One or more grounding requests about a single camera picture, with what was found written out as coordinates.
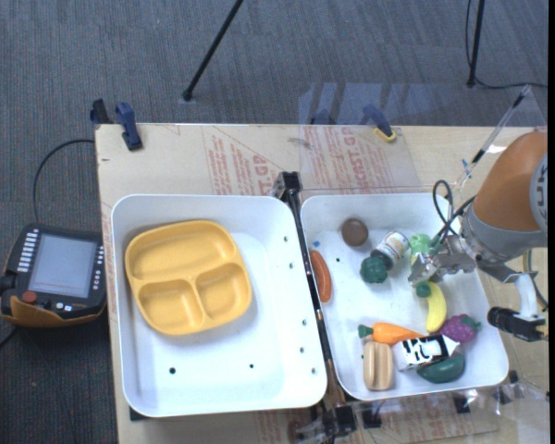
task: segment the green pepper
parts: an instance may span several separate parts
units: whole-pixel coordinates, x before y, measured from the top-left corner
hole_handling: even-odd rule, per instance
[[[360,265],[360,276],[366,283],[382,283],[389,274],[381,257],[369,256]]]
[[[463,372],[464,355],[460,354],[417,369],[417,375],[431,383],[447,383],[456,380]]]
[[[425,233],[416,233],[409,239],[409,246],[411,247],[410,265],[413,264],[418,253],[429,252],[429,236]]]

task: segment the brown ball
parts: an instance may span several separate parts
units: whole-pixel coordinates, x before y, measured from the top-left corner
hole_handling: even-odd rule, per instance
[[[343,241],[351,247],[359,247],[368,240],[368,227],[357,218],[347,219],[341,226]]]

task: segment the toy banana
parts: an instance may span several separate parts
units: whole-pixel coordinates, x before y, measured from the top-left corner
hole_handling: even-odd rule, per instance
[[[427,299],[427,319],[425,330],[430,334],[442,327],[446,320],[446,299],[444,294],[433,281],[424,281],[415,287],[415,292],[420,298]]]

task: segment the yellow plate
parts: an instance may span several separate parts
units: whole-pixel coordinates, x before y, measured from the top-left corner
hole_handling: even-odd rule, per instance
[[[209,220],[188,220],[136,236],[125,255],[134,299],[155,330],[178,336],[240,317],[253,296],[232,236]]]

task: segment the tripod leg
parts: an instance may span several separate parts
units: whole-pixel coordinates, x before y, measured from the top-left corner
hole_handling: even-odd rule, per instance
[[[235,15],[239,11],[239,8],[241,7],[241,4],[243,1],[244,0],[237,0],[234,6],[232,7],[232,9],[230,10],[230,13],[228,13],[227,18],[224,21],[224,24],[222,25],[222,28],[220,28],[220,31],[218,32],[214,41],[212,42],[212,46],[210,46],[210,49],[208,49],[207,54],[203,58],[202,64],[197,69],[195,76],[193,76],[193,79],[191,80],[189,87],[185,89],[185,91],[183,91],[183,94],[182,94],[183,100],[190,101],[191,98],[193,97],[193,89],[195,88],[195,85],[197,84],[198,80],[202,77],[202,74],[204,74],[205,68],[210,62],[210,59],[212,59],[214,52],[216,51],[218,45],[220,44],[220,42],[222,41],[222,38],[224,37],[224,33],[226,33],[228,26],[230,26],[230,23],[232,22]]]
[[[483,24],[483,10],[485,8],[485,0],[479,0],[479,8],[477,10],[477,22],[475,25],[475,40],[473,41],[473,59],[471,60],[471,72],[466,85],[473,87],[475,85],[475,71],[477,68],[477,56],[479,53],[479,39],[481,38],[481,25]]]

